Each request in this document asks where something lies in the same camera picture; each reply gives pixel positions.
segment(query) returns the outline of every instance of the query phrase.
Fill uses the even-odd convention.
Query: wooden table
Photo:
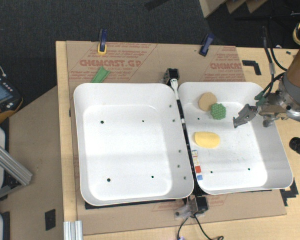
[[[261,48],[237,48],[241,60],[256,61],[261,69],[262,76],[256,76],[252,67],[243,67],[247,82],[254,82],[261,87],[266,87],[271,77],[269,64],[265,51]],[[293,61],[297,50],[276,49],[276,57],[286,68]],[[69,117],[70,96],[68,82],[68,63],[66,42],[56,42],[56,62],[58,78],[60,141],[62,162],[62,187],[64,221],[75,222],[78,220],[76,206],[76,189],[73,160],[72,127]],[[272,240],[294,239],[300,240],[300,155],[289,147],[289,142],[294,137],[300,138],[300,123],[289,119],[276,122],[281,140],[288,156],[292,172],[298,187],[297,198],[288,200],[287,215],[280,217],[267,217],[239,221],[219,222],[204,224],[203,228],[210,237],[225,236],[226,240]],[[178,228],[157,228],[149,230],[129,231],[111,234],[85,236],[85,240],[175,240]],[[197,225],[187,225],[182,228],[182,235],[187,240],[205,239]]]

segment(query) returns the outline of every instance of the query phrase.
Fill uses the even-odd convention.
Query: green object
[[[265,92],[262,91],[260,92],[257,96],[254,97],[254,100],[255,101],[258,101],[255,105],[258,107],[258,106],[262,106],[265,104],[266,102],[266,98],[264,97],[265,95]]]
[[[100,67],[98,73],[92,79],[91,83],[102,83],[109,76],[110,73],[111,71],[105,70],[103,66]]]
[[[222,104],[213,104],[211,106],[211,115],[215,120],[225,119],[227,114],[227,109]]]

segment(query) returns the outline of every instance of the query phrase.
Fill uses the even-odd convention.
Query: cardboard sheet
[[[83,222],[84,235],[179,226],[181,221],[175,219],[175,211],[184,205],[182,200],[86,209],[80,190],[74,90],[91,82],[100,67],[111,71],[104,83],[159,83],[167,69],[179,69],[179,84],[245,82],[236,47],[211,46],[208,56],[203,57],[199,55],[200,45],[108,43],[107,54],[101,56],[97,43],[67,41],[66,45],[77,214]],[[208,195],[207,199],[210,209],[200,217],[202,223],[286,214],[279,190]]]
[[[57,87],[12,116],[9,126],[9,153],[33,174],[29,186],[0,202],[0,213],[10,213],[11,239],[62,239],[64,207]],[[46,213],[52,210],[55,227],[46,230]]]

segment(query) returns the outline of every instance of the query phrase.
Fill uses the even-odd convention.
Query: yellow sponge
[[[220,136],[213,132],[200,131],[194,134],[195,143],[206,149],[215,149],[220,144]]]

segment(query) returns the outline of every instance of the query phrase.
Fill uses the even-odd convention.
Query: white tray
[[[293,174],[275,125],[264,128],[263,118],[257,116],[234,128],[233,118],[246,104],[254,106],[254,98],[262,90],[254,83],[187,82],[180,86],[191,150],[198,154],[198,184],[206,193],[284,189],[292,184]],[[225,119],[215,120],[210,112],[199,108],[199,99],[209,92],[226,107]],[[220,145],[215,149],[198,146],[194,140],[196,132],[218,134]]]
[[[74,92],[81,193],[93,206],[183,199],[194,179],[173,90],[84,83]]]

